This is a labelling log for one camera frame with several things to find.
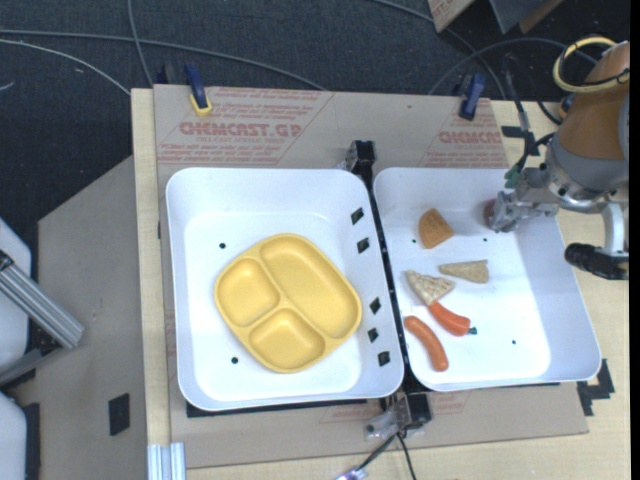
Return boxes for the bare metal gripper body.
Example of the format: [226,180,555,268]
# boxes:
[503,166,626,222]

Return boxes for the beige toy bread slice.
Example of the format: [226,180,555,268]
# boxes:
[438,259,491,285]

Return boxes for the orange toy biscuit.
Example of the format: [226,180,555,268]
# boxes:
[417,207,456,250]

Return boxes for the toy pizza slice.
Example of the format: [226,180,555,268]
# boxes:
[404,268,457,307]

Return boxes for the orange toy carrot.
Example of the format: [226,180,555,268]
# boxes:
[428,299,479,338]

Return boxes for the white plastic tray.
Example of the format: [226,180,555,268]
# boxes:
[164,166,406,413]
[371,166,603,393]

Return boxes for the orange toy sausage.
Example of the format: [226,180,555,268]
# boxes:
[403,315,450,373]

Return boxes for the yellow divided plate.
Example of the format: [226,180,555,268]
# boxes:
[213,232,364,375]

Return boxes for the brown cardboard board red print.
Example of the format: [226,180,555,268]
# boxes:
[151,83,591,470]

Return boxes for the black cylinder on white bracket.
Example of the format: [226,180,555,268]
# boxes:
[564,200,630,282]

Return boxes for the black block with thin wires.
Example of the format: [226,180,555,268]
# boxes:
[344,139,377,175]
[402,391,433,428]

